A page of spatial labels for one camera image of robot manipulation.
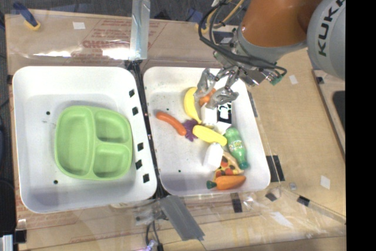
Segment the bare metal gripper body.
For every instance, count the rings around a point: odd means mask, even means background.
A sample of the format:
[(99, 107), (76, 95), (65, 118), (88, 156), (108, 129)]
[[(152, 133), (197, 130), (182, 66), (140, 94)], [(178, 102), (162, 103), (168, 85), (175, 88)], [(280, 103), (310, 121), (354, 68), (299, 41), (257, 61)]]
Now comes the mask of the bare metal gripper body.
[(276, 85), (283, 78), (283, 68), (277, 65), (280, 54), (268, 55), (266, 48), (247, 42), (237, 29), (231, 32), (215, 31), (213, 42), (217, 47), (214, 57), (224, 69), (238, 70), (238, 77), (250, 86), (262, 81)]

